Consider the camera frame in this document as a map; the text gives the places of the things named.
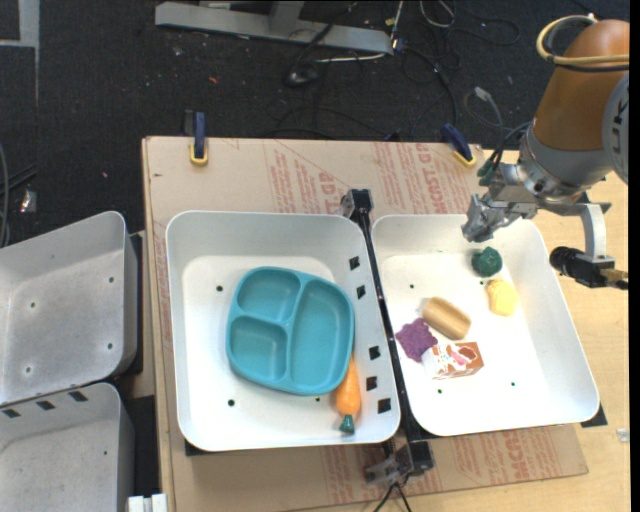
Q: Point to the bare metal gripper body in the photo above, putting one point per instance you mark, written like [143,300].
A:
[515,192]

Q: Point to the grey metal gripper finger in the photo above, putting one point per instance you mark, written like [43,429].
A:
[472,222]
[496,217]

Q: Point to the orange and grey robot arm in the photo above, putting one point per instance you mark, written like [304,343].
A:
[575,100]

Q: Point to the green broccoli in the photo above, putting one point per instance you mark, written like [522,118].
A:
[486,261]

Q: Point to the yellow toy corn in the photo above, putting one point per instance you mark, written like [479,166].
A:
[502,298]

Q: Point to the tan bread roll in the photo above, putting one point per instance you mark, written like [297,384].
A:
[446,318]

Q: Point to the purple grapes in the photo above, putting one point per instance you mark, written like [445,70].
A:
[415,340]

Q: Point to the orange and white carton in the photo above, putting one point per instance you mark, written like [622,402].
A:
[457,361]

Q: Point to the white plastic tray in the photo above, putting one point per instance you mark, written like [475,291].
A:
[500,400]
[210,420]

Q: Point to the brown cardboard board red print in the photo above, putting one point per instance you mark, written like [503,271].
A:
[280,170]

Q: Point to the blue divided plate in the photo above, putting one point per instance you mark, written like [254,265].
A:
[310,340]

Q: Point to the orange carrot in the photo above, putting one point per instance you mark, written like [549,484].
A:
[349,392]

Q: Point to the black cylinder on white bracket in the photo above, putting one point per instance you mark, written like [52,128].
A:
[585,265]

